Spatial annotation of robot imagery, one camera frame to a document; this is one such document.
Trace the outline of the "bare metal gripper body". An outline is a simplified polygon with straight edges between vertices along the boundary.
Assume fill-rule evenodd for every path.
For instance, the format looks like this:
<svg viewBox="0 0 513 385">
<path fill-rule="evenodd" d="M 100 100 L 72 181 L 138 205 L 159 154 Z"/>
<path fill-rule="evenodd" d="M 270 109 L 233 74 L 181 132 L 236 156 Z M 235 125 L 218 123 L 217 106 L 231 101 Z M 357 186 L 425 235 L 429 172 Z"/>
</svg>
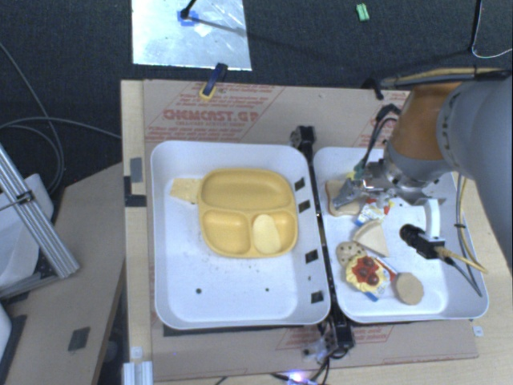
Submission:
<svg viewBox="0 0 513 385">
<path fill-rule="evenodd" d="M 388 192 L 411 205 L 420 205 L 429 197 L 425 188 L 446 172 L 444 160 L 379 160 L 355 166 L 355 179 L 368 193 Z"/>
</svg>

